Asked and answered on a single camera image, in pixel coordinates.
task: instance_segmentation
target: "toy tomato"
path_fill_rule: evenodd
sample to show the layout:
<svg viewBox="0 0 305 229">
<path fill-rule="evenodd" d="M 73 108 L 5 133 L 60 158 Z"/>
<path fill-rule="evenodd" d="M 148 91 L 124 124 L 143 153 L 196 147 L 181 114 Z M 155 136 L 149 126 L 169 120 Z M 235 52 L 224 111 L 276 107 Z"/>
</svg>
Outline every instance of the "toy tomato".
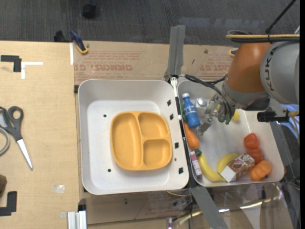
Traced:
<svg viewBox="0 0 305 229">
<path fill-rule="evenodd" d="M 272 165 L 267 160 L 262 160 L 250 171 L 250 177 L 254 181 L 259 181 L 267 176 L 272 169 Z"/>
<path fill-rule="evenodd" d="M 258 138 L 255 133 L 250 133 L 244 138 L 246 148 L 258 148 Z"/>
<path fill-rule="evenodd" d="M 247 151 L 247 154 L 250 155 L 255 160 L 255 165 L 261 162 L 264 157 L 262 150 L 260 148 L 252 148 Z"/>
</svg>

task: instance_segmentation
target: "bottle cap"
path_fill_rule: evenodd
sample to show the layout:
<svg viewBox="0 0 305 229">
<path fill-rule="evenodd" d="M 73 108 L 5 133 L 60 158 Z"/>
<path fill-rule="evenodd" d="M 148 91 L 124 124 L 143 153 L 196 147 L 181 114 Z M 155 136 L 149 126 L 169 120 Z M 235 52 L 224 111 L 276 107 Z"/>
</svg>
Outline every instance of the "bottle cap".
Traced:
<svg viewBox="0 0 305 229">
<path fill-rule="evenodd" d="M 185 98 L 185 97 L 189 97 L 190 95 L 188 93 L 184 93 L 182 94 L 182 98 Z"/>
<path fill-rule="evenodd" d="M 207 100 L 204 98 L 197 98 L 197 103 L 200 107 L 205 107 L 207 105 Z"/>
</svg>

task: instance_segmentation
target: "scissor handle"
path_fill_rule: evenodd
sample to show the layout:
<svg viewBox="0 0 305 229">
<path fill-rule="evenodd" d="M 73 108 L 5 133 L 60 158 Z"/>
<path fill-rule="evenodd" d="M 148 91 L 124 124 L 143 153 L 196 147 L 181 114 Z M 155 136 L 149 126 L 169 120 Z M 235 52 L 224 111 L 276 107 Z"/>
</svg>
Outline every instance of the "scissor handle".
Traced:
<svg viewBox="0 0 305 229">
<path fill-rule="evenodd" d="M 15 112 L 19 112 L 19 117 L 18 118 L 15 118 L 14 117 L 14 113 Z M 19 131 L 21 132 L 21 122 L 23 120 L 23 109 L 17 107 L 17 106 L 12 106 L 11 108 L 8 109 L 8 114 L 9 114 L 9 117 L 10 117 L 10 120 L 13 122 L 14 124 L 14 127 Z"/>
<path fill-rule="evenodd" d="M 0 110 L 2 110 L 2 114 L 3 114 L 4 120 L 7 125 L 7 126 L 0 125 L 0 127 L 2 127 L 7 132 L 11 133 L 14 136 L 16 141 L 22 139 L 22 136 L 20 133 L 20 127 L 21 127 L 21 121 L 23 119 L 23 110 L 17 106 L 13 106 L 13 107 L 9 108 L 8 110 L 6 110 L 3 107 L 0 107 Z M 14 117 L 15 111 L 18 111 L 20 113 L 19 118 Z"/>
</svg>

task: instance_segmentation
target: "yellow banana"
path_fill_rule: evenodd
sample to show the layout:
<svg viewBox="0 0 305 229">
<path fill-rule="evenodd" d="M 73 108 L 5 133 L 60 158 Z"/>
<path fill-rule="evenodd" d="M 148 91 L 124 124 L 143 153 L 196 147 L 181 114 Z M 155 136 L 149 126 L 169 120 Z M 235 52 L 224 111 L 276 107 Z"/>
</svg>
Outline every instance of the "yellow banana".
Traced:
<svg viewBox="0 0 305 229">
<path fill-rule="evenodd" d="M 233 117 L 232 117 L 232 120 L 238 121 L 239 118 L 240 118 L 240 113 L 238 113 L 238 111 L 235 110 L 234 115 L 233 115 Z"/>
<path fill-rule="evenodd" d="M 217 181 L 224 181 L 225 179 L 222 178 L 216 171 L 214 171 L 208 164 L 205 156 L 203 153 L 201 153 L 198 157 L 198 163 L 200 166 L 200 169 L 204 176 L 208 178 L 210 181 L 217 182 Z"/>
<path fill-rule="evenodd" d="M 217 173 L 220 174 L 227 166 L 227 164 L 229 164 L 232 160 L 235 160 L 238 156 L 239 154 L 236 153 L 229 153 L 222 156 L 217 162 L 217 166 L 216 166 Z"/>
</svg>

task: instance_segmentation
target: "blue water bottle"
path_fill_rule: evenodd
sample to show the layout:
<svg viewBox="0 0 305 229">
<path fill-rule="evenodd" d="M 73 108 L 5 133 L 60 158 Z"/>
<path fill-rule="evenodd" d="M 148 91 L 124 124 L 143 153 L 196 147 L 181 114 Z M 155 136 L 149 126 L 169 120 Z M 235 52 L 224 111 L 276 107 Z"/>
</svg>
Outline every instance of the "blue water bottle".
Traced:
<svg viewBox="0 0 305 229">
<path fill-rule="evenodd" d="M 183 111 L 187 120 L 187 124 L 190 128 L 196 128 L 200 126 L 200 121 L 198 119 L 197 111 L 195 105 L 190 100 L 190 95 L 188 93 L 182 94 L 184 100 Z"/>
</svg>

